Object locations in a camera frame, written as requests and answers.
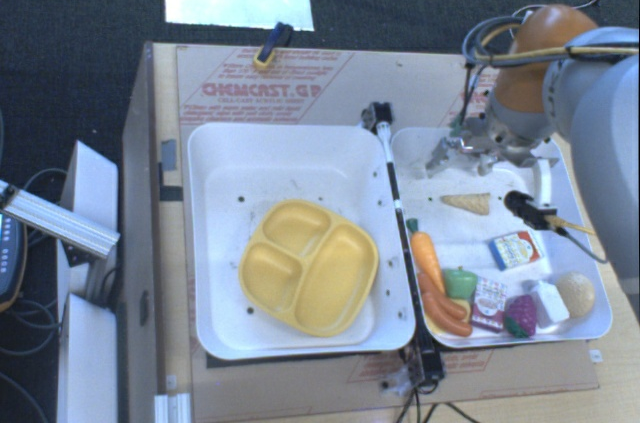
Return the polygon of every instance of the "toy bread slice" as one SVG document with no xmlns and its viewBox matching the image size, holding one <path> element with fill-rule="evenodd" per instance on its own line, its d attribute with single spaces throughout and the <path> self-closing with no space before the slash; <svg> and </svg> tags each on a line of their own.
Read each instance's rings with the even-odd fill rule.
<svg viewBox="0 0 640 423">
<path fill-rule="evenodd" d="M 462 194 L 443 195 L 440 199 L 443 203 L 456 208 L 477 213 L 478 215 L 489 215 L 490 194 Z"/>
</svg>

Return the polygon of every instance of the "black clamp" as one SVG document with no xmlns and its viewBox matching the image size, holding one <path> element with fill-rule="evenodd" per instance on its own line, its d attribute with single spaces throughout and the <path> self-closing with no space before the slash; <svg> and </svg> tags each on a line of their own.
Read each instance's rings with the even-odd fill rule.
<svg viewBox="0 0 640 423">
<path fill-rule="evenodd" d="M 391 124 L 393 122 L 393 111 L 391 103 L 371 103 L 360 114 L 362 126 L 372 133 L 377 133 L 377 125 L 379 123 Z"/>
<path fill-rule="evenodd" d="M 292 35 L 293 27 L 291 25 L 278 22 L 269 33 L 269 37 L 267 37 L 262 48 L 260 48 L 253 57 L 253 65 L 258 69 L 266 69 L 275 56 L 276 45 L 289 46 Z"/>
<path fill-rule="evenodd" d="M 538 231 L 551 229 L 547 217 L 558 213 L 555 208 L 541 209 L 536 207 L 533 204 L 533 197 L 517 190 L 512 190 L 504 197 L 504 205 L 516 217 L 521 218 L 527 226 Z"/>
</svg>

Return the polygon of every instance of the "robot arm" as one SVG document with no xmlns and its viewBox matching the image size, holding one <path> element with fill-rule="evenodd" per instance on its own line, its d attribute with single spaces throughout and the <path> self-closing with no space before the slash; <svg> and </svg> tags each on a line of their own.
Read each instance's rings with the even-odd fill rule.
<svg viewBox="0 0 640 423">
<path fill-rule="evenodd" d="M 446 166 L 452 149 L 476 156 L 480 174 L 503 160 L 531 167 L 537 161 L 532 150 L 559 133 L 571 145 L 576 183 L 596 233 L 637 306 L 638 30 L 598 28 L 565 6 L 544 7 L 521 26 L 518 21 L 484 22 L 465 39 L 470 64 L 501 70 L 484 115 L 466 118 L 463 108 L 452 136 L 427 164 L 428 174 Z M 508 54 L 491 54 L 492 38 L 513 28 L 518 31 Z"/>
</svg>

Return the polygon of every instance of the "cardboard surface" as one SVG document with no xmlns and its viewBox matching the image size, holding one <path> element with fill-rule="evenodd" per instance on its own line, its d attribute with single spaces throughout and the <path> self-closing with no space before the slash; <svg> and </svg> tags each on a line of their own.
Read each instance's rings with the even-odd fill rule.
<svg viewBox="0 0 640 423">
<path fill-rule="evenodd" d="M 286 54 L 276 56 L 273 71 L 257 72 L 251 65 L 254 53 L 254 48 L 223 46 L 176 48 L 183 139 L 199 124 L 221 120 L 355 125 L 360 112 L 372 101 L 393 104 L 395 129 L 444 126 L 462 102 L 464 70 L 458 56 L 286 50 Z M 293 78 L 296 70 L 303 79 Z M 488 73 L 483 84 L 490 83 Z M 472 112 L 479 111 L 482 97 L 477 97 L 473 105 Z M 193 317 L 191 263 L 187 255 L 188 300 Z M 199 423 L 397 407 L 404 403 L 381 388 L 381 382 L 402 366 L 397 353 L 228 363 L 207 368 L 193 321 L 190 343 L 191 389 L 195 421 Z M 429 402 L 598 386 L 583 341 L 447 352 L 444 358 L 448 375 L 429 395 Z M 239 393 L 249 396 L 239 397 Z"/>
</svg>

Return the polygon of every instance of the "toy green pepper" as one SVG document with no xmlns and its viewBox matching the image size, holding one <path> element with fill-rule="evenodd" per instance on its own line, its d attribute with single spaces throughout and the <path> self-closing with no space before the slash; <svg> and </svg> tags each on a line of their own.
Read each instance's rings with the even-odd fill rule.
<svg viewBox="0 0 640 423">
<path fill-rule="evenodd" d="M 457 269 L 445 268 L 442 271 L 444 276 L 444 286 L 447 295 L 452 299 L 470 299 L 478 284 L 478 276 L 473 272 Z"/>
</svg>

